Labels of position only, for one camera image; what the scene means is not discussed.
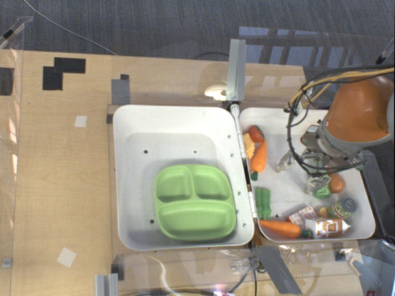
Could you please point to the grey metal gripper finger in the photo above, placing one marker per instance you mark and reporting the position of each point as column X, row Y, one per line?
column 324, row 180
column 311, row 186

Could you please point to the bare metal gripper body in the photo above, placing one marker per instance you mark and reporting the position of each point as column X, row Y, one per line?
column 324, row 157

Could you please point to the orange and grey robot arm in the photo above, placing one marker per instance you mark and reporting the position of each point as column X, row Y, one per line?
column 358, row 113

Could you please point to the green pepper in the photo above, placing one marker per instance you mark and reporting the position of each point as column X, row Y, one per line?
column 322, row 193

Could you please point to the white plastic tray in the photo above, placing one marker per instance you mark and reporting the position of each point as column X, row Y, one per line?
column 139, row 196
column 287, row 190

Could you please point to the pink and white packet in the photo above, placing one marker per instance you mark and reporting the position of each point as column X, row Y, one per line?
column 304, row 213

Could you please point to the small yellow ball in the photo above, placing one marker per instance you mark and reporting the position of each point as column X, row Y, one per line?
column 323, row 212

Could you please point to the green can with grey lid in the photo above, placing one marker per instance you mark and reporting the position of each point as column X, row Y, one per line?
column 341, row 208

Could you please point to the white and brown carton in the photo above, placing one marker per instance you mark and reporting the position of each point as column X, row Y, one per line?
column 328, row 227

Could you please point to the green bean bundle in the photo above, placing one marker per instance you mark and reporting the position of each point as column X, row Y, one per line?
column 263, row 203

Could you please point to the orange carrot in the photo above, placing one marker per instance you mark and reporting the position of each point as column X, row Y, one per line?
column 281, row 227
column 260, row 159

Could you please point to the red tomato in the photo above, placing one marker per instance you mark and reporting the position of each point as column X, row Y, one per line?
column 256, row 134

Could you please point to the yellow biscuit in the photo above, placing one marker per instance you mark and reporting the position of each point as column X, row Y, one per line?
column 248, row 146

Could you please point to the green divided plate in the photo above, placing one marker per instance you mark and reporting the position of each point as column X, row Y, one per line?
column 194, row 217

